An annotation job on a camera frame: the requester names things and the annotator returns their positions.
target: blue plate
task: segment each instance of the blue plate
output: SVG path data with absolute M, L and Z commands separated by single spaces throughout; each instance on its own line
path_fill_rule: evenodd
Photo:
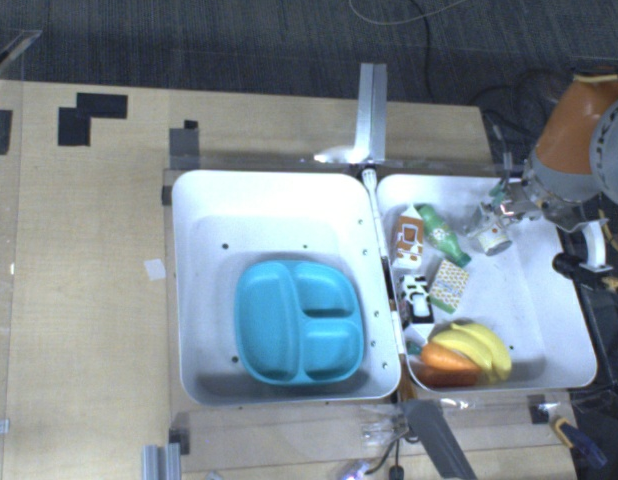
M 356 292 L 342 272 L 307 261 L 266 261 L 238 281 L 236 341 L 244 367 L 268 384 L 339 382 L 360 366 Z

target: dark floor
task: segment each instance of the dark floor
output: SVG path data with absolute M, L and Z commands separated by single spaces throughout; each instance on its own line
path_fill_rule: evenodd
M 354 3 L 376 20 L 418 14 Z M 618 69 L 618 0 L 471 0 L 400 26 L 365 23 L 348 0 L 0 0 L 0 48 L 12 29 L 43 31 L 24 60 L 36 81 L 355 98 L 359 64 L 387 63 L 390 100 L 495 110 L 516 160 L 574 69 Z M 601 411 L 581 416 L 591 432 L 618 425 L 618 400 Z

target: yellow banana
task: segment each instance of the yellow banana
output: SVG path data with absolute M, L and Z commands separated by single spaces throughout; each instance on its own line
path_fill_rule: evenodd
M 487 374 L 492 370 L 491 352 L 482 341 L 469 333 L 449 329 L 436 334 L 431 341 L 466 355 Z
M 460 332 L 466 333 L 468 336 L 473 336 L 484 344 L 492 356 L 493 369 L 500 380 L 507 380 L 511 375 L 511 356 L 509 350 L 491 329 L 481 324 L 451 324 L 451 328 Z

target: carrot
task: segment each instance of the carrot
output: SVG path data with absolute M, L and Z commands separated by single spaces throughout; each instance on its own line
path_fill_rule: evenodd
M 437 343 L 430 342 L 422 347 L 420 359 L 426 365 L 448 372 L 481 372 L 480 367 L 470 359 Z
M 459 370 L 439 370 L 433 366 L 423 366 L 416 377 L 425 386 L 431 388 L 464 388 L 473 386 L 478 382 L 480 374 L 475 371 Z

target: green bottle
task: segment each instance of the green bottle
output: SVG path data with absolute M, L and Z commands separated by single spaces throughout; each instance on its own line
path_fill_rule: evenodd
M 428 204 L 420 206 L 418 213 L 425 222 L 425 238 L 439 251 L 444 252 L 459 267 L 471 261 L 471 256 L 458 245 L 458 237 L 440 215 Z

